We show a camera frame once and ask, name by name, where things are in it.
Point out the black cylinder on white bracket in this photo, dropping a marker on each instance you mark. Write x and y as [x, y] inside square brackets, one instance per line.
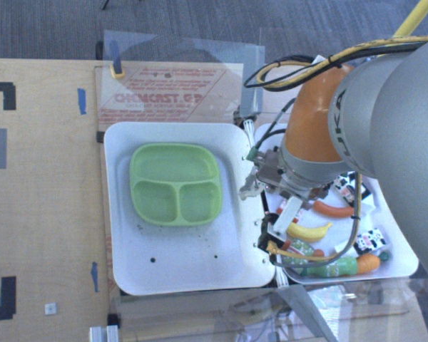
[287, 212]

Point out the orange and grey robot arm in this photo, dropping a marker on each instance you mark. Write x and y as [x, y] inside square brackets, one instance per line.
[385, 119]

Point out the small white square tile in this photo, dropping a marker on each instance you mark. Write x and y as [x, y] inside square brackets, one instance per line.
[50, 309]

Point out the orange sausage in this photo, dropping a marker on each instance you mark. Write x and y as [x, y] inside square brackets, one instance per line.
[333, 209]

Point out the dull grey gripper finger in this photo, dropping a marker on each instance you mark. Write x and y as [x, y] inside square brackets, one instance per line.
[260, 186]
[248, 192]

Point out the white plastic tray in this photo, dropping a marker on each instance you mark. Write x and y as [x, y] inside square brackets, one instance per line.
[185, 255]
[396, 258]

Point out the brown cardboard board red print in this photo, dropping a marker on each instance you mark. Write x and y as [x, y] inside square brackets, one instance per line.
[171, 94]

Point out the yellow banana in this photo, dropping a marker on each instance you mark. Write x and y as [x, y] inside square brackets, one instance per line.
[308, 232]

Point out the orange carrot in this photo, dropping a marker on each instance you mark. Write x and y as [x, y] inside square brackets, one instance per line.
[367, 263]

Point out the cow print carton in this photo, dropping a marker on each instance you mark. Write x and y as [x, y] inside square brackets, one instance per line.
[371, 241]
[346, 187]

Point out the green divided plate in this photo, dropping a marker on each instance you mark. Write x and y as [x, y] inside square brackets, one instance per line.
[174, 184]

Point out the green and red packet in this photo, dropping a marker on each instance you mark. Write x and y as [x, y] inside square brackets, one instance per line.
[301, 248]

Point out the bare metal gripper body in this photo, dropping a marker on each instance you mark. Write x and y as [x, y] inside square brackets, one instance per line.
[269, 169]

